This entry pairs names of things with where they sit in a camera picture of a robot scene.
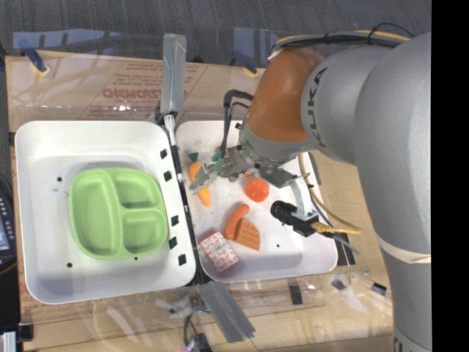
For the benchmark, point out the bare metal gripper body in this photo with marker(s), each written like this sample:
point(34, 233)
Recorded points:
point(238, 165)

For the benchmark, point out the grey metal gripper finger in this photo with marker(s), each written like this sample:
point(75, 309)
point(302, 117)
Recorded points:
point(201, 185)
point(212, 169)

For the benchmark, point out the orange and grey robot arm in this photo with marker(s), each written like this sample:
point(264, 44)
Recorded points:
point(366, 123)

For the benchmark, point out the orange carrot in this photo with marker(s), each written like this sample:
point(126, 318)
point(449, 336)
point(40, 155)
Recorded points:
point(205, 196)

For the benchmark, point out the orange round fruit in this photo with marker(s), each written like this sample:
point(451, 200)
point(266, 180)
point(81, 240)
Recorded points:
point(257, 190)

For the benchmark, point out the thin black and white rod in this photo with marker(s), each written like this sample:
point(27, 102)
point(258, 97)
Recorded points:
point(177, 160)

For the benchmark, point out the orange sausage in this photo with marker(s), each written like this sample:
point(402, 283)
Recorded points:
point(234, 220)

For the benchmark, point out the white and orange carton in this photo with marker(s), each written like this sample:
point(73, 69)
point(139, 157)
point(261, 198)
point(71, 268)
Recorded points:
point(218, 252)

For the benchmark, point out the brown waffle slice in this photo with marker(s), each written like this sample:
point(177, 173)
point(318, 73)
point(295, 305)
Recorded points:
point(249, 237)

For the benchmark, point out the white plastic tray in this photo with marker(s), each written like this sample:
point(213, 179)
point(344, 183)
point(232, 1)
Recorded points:
point(286, 255)
point(47, 196)

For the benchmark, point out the green divided plate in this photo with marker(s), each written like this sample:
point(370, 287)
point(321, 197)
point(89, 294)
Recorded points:
point(102, 215)

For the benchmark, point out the brown cardboard board red print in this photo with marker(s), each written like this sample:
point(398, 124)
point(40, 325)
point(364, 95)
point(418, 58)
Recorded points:
point(91, 83)

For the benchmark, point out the black cylinder on white bracket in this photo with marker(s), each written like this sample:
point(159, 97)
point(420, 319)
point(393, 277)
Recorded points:
point(289, 215)

